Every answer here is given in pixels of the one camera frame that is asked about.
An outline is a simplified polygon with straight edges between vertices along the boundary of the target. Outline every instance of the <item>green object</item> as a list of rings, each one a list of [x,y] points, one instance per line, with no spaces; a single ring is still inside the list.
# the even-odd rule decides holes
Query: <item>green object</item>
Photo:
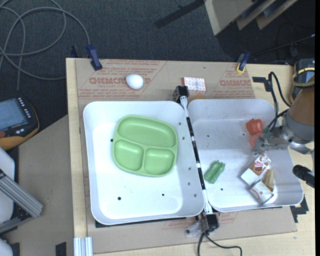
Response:
[[[209,180],[210,183],[215,183],[220,174],[225,170],[226,164],[224,162],[219,163],[216,172],[213,174],[212,178]]]
[[[206,173],[204,174],[204,179],[206,181],[210,181],[210,179],[213,177],[218,167],[219,167],[219,161],[218,160],[214,161],[211,164],[211,167],[209,168],[209,170],[207,170]]]
[[[112,158],[122,170],[151,177],[167,175],[178,154],[178,135],[169,123],[127,115],[115,128]]]

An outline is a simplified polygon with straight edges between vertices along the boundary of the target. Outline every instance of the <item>small box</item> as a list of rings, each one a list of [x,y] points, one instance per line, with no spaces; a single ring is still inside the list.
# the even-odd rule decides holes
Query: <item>small box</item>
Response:
[[[182,84],[188,86],[189,92],[191,93],[204,94],[206,92],[206,83],[203,78],[184,77]]]
[[[248,185],[252,185],[265,169],[270,165],[271,160],[263,153],[250,164],[243,174],[240,176]]]
[[[261,204],[264,204],[274,196],[271,190],[261,180],[258,180],[258,182],[253,184],[250,188],[250,192]]]

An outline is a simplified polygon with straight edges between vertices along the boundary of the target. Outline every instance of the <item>electronic device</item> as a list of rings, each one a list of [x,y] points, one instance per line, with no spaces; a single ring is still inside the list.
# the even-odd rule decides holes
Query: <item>electronic device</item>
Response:
[[[27,99],[16,94],[0,99],[0,147],[10,150],[39,130],[36,112]]]

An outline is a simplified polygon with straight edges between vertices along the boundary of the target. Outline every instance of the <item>wooden table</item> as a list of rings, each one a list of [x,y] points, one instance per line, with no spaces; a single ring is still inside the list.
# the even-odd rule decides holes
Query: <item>wooden table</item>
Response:
[[[190,62],[179,62],[181,68]],[[194,65],[203,65],[204,62],[195,62]],[[275,72],[281,84],[282,92],[288,99],[291,83],[290,77],[293,68],[287,65],[265,65],[265,64],[247,64],[248,75],[250,77],[253,91],[256,98],[265,99],[272,102],[270,93],[266,93],[264,86],[260,83],[253,83],[252,77],[268,77],[269,72]],[[71,178],[72,178],[72,202],[73,202],[73,224],[74,237],[85,238],[88,236],[85,206],[85,189],[82,166],[81,153],[81,137],[79,133],[80,119],[78,106],[78,88],[77,88],[77,72],[76,59],[66,59],[67,74],[67,97],[68,97],[68,118],[70,133],[70,159],[71,159]],[[277,98],[281,100],[279,92],[275,89]],[[280,101],[280,110],[284,110],[287,106]],[[290,151],[293,163],[313,168],[312,158],[309,155],[302,155],[295,151]],[[305,215],[298,216],[297,232],[263,235],[249,238],[237,238],[232,240],[223,240],[219,243],[223,246],[240,246],[243,255],[315,255],[315,190],[301,181],[303,191],[309,211]],[[125,241],[115,241],[115,243],[125,243]],[[197,244],[188,243],[183,245],[163,246],[147,249],[136,249],[130,251],[119,251],[111,253],[102,253],[104,255],[131,255],[131,256],[159,256],[159,255],[190,255],[197,254]],[[201,255],[239,255],[238,249],[226,250],[218,248],[210,242],[203,242],[201,245]]]

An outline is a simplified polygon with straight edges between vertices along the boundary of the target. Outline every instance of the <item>black clip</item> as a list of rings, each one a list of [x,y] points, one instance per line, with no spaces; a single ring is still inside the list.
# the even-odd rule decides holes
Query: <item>black clip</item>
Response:
[[[253,76],[252,80],[255,83],[263,83],[265,91],[272,92],[272,84],[265,77]]]
[[[86,56],[82,53],[82,51],[77,43],[75,43],[72,46],[71,57],[72,58],[86,58]]]
[[[92,59],[91,65],[95,71],[101,70],[102,65],[99,62],[98,54],[97,54],[97,49],[92,45],[88,44],[86,46],[86,52],[88,54],[88,57]]]

